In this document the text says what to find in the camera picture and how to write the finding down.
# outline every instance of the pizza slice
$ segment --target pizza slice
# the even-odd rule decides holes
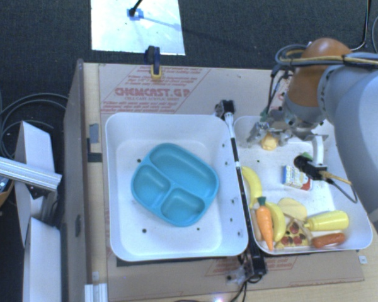
[[[308,231],[302,227],[301,222],[293,219],[287,225],[284,236],[276,243],[275,248],[284,249],[286,247],[309,246],[309,235]]]

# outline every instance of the black clamp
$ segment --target black clamp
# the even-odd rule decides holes
[[[149,46],[144,53],[144,63],[151,65],[152,78],[161,78],[161,52],[159,47]]]
[[[294,165],[301,172],[307,174],[312,180],[323,180],[321,171],[327,171],[328,167],[325,165],[316,165],[314,162],[304,155],[299,155],[294,159]]]
[[[235,113],[234,101],[227,101],[227,100],[223,99],[222,101],[220,101],[219,104],[215,105],[214,113],[220,119],[225,120],[225,114],[226,113],[231,113],[231,114]]]

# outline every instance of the hot dog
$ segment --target hot dog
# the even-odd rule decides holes
[[[328,234],[323,235],[319,237],[314,237],[312,239],[312,245],[316,247],[317,249],[320,249],[323,246],[330,245],[330,244],[340,244],[345,241],[346,237],[343,233],[334,233],[334,234]]]

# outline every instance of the blue divided plate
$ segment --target blue divided plate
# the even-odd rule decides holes
[[[134,172],[134,198],[163,220],[186,227],[209,208],[219,188],[208,164],[172,143],[153,148]]]

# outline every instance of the small box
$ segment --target small box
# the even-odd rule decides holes
[[[291,165],[283,167],[283,184],[301,190],[312,189],[312,179]]]

